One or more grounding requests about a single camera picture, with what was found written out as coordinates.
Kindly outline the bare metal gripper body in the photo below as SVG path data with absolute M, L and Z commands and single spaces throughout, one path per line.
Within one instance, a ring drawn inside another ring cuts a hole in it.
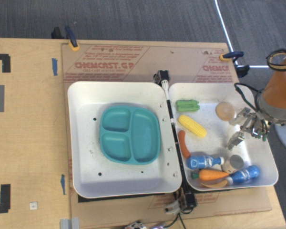
M 260 119 L 256 113 L 249 113 L 245 122 L 240 126 L 241 137 L 244 133 L 249 133 L 251 137 L 257 139 L 267 139 L 268 126 L 264 119 Z

